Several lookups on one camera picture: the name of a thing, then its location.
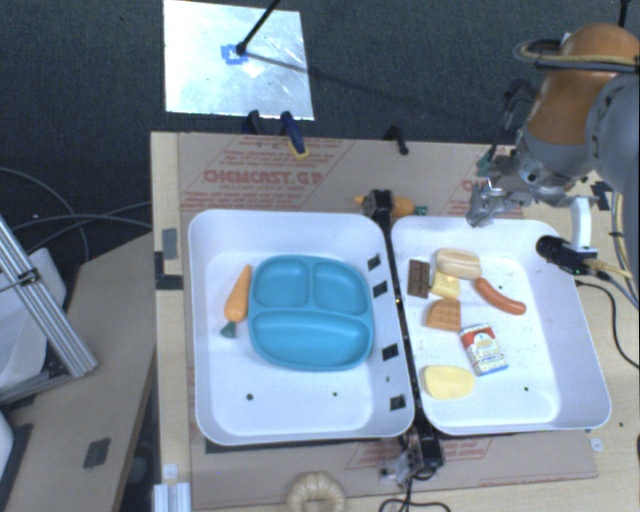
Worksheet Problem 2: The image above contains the black cylinder on white bracket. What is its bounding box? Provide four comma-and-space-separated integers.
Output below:
535, 196, 599, 276

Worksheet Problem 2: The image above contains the beige bread bun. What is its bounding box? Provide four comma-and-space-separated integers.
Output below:
434, 247, 484, 281

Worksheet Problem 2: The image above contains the beige doughnut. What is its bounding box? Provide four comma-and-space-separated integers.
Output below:
285, 471, 348, 512

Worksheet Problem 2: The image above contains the blue divided plate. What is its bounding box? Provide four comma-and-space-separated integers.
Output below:
247, 254, 376, 373

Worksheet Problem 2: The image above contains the brown cardboard board red print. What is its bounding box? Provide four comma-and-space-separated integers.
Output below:
177, 131, 600, 502

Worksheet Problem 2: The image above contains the orange sausage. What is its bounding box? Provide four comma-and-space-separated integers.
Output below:
473, 277, 528, 317

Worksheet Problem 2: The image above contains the yellow cheese wedge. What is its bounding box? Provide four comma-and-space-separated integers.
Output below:
430, 270, 462, 301

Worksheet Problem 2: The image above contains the white plastic tray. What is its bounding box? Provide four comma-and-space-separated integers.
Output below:
187, 208, 417, 447
389, 214, 613, 437

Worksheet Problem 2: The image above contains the orange waffle biscuit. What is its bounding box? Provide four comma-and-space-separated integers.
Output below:
425, 297, 463, 333

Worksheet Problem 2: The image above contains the pale yellow oval chip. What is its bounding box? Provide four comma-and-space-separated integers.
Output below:
418, 364, 477, 401

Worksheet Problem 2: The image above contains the brown chocolate bar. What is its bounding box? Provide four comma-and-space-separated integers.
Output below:
406, 258, 432, 300

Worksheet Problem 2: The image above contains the red and white can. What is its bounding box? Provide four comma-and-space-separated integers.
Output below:
459, 322, 510, 378

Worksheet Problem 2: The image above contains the thin black and white rod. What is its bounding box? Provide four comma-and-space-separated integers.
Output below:
378, 209, 426, 436

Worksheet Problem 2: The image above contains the orange carrot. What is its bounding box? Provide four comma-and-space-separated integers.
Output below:
353, 194, 431, 218
219, 264, 253, 339

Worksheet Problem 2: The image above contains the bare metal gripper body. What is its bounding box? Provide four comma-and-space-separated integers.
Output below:
478, 162, 555, 211

